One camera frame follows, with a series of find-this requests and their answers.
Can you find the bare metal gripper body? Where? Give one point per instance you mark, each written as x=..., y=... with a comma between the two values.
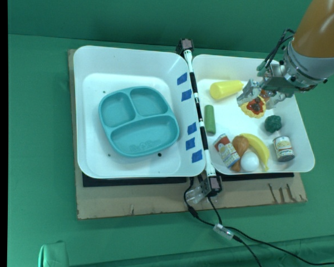
x=278, y=82

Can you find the red and white can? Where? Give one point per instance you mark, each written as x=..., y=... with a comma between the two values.
x=225, y=150

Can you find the toy pizza slice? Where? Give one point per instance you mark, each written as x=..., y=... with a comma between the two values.
x=253, y=108

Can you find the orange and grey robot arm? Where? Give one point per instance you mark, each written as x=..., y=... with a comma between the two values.
x=320, y=24

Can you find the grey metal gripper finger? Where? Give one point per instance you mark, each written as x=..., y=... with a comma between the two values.
x=249, y=92
x=275, y=99

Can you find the green cylinder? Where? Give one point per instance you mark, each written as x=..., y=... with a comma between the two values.
x=210, y=118

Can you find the green broccoli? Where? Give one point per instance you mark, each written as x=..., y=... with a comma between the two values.
x=272, y=124

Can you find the yellow bottle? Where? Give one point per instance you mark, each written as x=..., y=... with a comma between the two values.
x=225, y=89

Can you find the blue divided plate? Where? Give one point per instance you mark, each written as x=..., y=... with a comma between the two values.
x=139, y=129

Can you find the small can with yellow label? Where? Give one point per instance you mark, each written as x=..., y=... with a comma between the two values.
x=284, y=149

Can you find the brown cardboard board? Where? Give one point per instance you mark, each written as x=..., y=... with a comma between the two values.
x=144, y=196

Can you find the white plastic tray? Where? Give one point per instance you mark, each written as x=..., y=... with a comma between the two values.
x=239, y=121
x=128, y=65

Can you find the black and white thin rod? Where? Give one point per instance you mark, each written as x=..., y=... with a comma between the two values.
x=203, y=133

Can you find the brown chicken drumstick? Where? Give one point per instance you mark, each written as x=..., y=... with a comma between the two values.
x=240, y=145

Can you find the white egg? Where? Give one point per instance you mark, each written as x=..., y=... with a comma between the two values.
x=249, y=161

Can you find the yellow banana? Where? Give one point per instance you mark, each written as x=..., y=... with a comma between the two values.
x=260, y=147

